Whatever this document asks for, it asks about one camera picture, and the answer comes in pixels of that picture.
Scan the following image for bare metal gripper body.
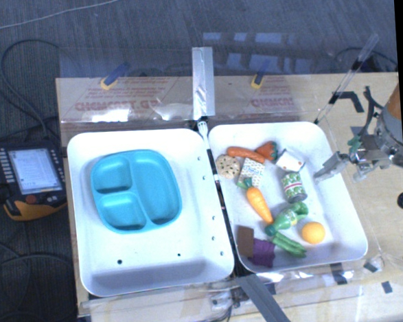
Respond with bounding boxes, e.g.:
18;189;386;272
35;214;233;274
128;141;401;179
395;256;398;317
345;126;403;175

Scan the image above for white and red carton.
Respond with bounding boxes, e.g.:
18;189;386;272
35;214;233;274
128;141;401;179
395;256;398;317
274;148;307;174

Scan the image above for green and white can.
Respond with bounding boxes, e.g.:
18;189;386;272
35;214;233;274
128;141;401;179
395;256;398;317
280;170;309;205

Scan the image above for white plastic tray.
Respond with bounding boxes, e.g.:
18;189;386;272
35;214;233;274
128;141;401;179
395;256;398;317
65;122;238;300
206;114;371;277

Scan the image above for green toy bottle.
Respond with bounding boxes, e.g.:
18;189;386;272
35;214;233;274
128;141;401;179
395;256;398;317
262;200;311;238

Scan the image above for orange toy ball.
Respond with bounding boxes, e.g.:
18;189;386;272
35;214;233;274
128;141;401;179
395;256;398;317
299;220;327;246

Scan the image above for white and blue carton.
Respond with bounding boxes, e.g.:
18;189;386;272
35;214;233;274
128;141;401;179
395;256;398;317
235;156;267;190

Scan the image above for orange toy carrot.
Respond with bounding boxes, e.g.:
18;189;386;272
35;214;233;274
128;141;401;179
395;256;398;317
236;175;275;228

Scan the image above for orange toy sausage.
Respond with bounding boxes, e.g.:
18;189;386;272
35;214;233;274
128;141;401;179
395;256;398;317
225;143;267;167

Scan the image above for green toy bean pods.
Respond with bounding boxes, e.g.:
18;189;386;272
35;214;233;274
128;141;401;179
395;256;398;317
269;229;308;261

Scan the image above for tan chocolate chip biscuit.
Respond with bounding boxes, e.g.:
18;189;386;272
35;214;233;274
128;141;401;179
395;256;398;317
214;153;242;181

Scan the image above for purple toy eggplant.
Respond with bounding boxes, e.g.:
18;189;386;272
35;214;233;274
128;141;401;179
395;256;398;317
246;237;279;270

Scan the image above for brown toy chocolate bar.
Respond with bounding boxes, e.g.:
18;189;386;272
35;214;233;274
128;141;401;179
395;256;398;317
235;224;257;259

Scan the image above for brown cardboard board, red print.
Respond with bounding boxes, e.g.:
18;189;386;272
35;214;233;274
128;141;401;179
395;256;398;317
55;54;403;322

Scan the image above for blue divided plate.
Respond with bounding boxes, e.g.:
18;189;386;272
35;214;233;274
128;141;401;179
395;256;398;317
88;146;185;238

